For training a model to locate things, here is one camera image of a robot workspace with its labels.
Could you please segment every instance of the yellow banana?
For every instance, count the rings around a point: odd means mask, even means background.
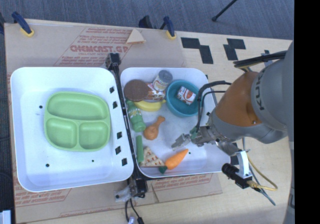
[[[161,102],[147,102],[147,101],[140,101],[140,102],[133,102],[135,106],[144,111],[157,111],[160,110],[162,104],[165,103],[166,100],[162,100]]]

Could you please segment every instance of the green bottle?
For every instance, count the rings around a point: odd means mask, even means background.
[[[146,129],[146,124],[142,118],[140,110],[135,106],[135,104],[127,100],[126,104],[128,106],[128,115],[131,121],[132,128],[135,132],[142,132]]]

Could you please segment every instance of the brown disc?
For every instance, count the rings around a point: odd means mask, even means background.
[[[124,96],[132,101],[139,102],[148,96],[149,87],[145,82],[139,79],[130,80],[123,89]]]

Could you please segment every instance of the yellow cable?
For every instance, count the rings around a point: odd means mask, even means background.
[[[253,162],[251,161],[250,157],[248,157],[248,160],[250,162],[250,164],[252,165],[252,167],[264,178],[266,179],[270,184],[272,184],[274,186],[274,188],[269,188],[266,186],[261,186],[258,183],[254,182],[254,181],[247,181],[247,184],[251,187],[251,188],[258,188],[258,189],[265,189],[265,190],[270,190],[270,191],[276,191],[278,189],[277,185],[275,183],[273,183],[271,180],[269,180],[265,175],[263,175],[258,168],[253,164]]]

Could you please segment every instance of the white tray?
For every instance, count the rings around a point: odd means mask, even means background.
[[[123,181],[131,176],[134,165],[116,86],[114,76],[103,68],[24,67],[12,74],[17,177],[26,190],[73,188]],[[107,102],[111,135],[104,148],[72,152],[57,149],[46,140],[45,105],[49,96],[58,91],[91,93]]]
[[[191,82],[199,89],[208,83],[205,74],[193,68],[127,68],[120,76],[122,90],[126,83],[132,79],[140,79],[144,82],[153,82],[160,70],[166,69],[171,72],[174,80],[183,79]],[[211,94],[207,95],[204,102],[203,116],[201,119],[201,126],[206,125],[208,117],[207,112],[212,112],[215,107],[214,100]],[[172,156],[175,152],[172,150],[171,145],[175,142],[182,133],[188,134],[189,131],[196,125],[198,116],[179,118],[172,114],[163,104],[161,109],[157,112],[141,111],[142,117],[146,125],[150,125],[157,120],[158,116],[164,116],[165,121],[159,126],[159,134],[153,141],[147,140],[143,137],[143,133],[136,133],[131,129],[133,144],[136,149],[136,136],[142,135],[143,146],[149,146],[150,149],[163,161]],[[139,167],[140,171],[150,178],[163,178],[184,175],[196,175],[204,173],[221,172],[222,165],[230,163],[230,157],[221,151],[216,145],[205,144],[198,147],[195,144],[189,143],[185,147],[177,149],[180,151],[184,148],[189,149],[184,160],[178,167],[172,170],[166,170],[164,174],[160,173],[158,168]]]

